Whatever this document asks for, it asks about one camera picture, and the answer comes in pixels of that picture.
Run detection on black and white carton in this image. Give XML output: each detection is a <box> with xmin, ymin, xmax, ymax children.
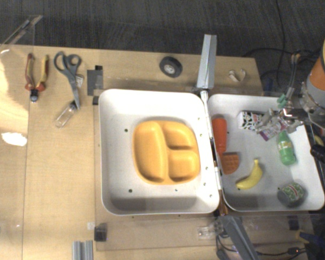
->
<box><xmin>237</xmin><ymin>110</ymin><xmax>267</xmax><ymax>131</ymax></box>

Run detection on green and grey can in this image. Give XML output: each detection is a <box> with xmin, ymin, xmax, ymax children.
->
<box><xmin>277</xmin><ymin>181</ymin><xmax>307</xmax><ymax>208</ymax></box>

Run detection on purple and white packet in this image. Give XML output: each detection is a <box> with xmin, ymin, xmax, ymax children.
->
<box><xmin>259</xmin><ymin>121</ymin><xmax>284</xmax><ymax>141</ymax></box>

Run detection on red and yellow pliers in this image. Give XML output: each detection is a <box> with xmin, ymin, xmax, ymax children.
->
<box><xmin>24</xmin><ymin>53</ymin><xmax>50</xmax><ymax>103</ymax></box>

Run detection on black cylinder on white bracket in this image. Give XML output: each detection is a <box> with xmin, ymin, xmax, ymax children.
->
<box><xmin>310</xmin><ymin>144</ymin><xmax>325</xmax><ymax>168</ymax></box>

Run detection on orange divided plate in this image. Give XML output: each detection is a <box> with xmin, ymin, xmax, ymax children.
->
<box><xmin>132</xmin><ymin>120</ymin><xmax>202</xmax><ymax>185</ymax></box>

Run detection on orange waffle biscuit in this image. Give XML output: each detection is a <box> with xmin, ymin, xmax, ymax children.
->
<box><xmin>221</xmin><ymin>152</ymin><xmax>241</xmax><ymax>176</ymax></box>

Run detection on white plastic tray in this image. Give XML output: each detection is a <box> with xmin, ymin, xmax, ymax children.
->
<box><xmin>97</xmin><ymin>88</ymin><xmax>220</xmax><ymax>216</ymax></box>
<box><xmin>206</xmin><ymin>93</ymin><xmax>325</xmax><ymax>213</ymax></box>

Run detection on yellow banana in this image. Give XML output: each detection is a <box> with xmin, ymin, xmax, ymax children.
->
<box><xmin>235</xmin><ymin>159</ymin><xmax>264</xmax><ymax>191</ymax></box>

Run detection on clear glass vial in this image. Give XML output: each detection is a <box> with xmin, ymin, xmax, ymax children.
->
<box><xmin>54</xmin><ymin>101</ymin><xmax>78</xmax><ymax>129</ymax></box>

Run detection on grey scissors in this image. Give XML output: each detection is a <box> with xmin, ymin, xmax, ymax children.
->
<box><xmin>53</xmin><ymin>50</ymin><xmax>83</xmax><ymax>111</ymax></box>

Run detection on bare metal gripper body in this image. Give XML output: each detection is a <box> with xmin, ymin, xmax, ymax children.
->
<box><xmin>279</xmin><ymin>90</ymin><xmax>325</xmax><ymax>126</ymax></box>

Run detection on black tape roll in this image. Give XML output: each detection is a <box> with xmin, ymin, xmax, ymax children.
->
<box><xmin>159</xmin><ymin>56</ymin><xmax>183</xmax><ymax>79</ymax></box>

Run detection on green plastic bottle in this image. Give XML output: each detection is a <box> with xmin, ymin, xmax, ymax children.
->
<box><xmin>276</xmin><ymin>131</ymin><xmax>297</xmax><ymax>166</ymax></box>

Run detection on orange carrot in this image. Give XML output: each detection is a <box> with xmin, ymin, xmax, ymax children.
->
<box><xmin>211</xmin><ymin>115</ymin><xmax>229</xmax><ymax>155</ymax></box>

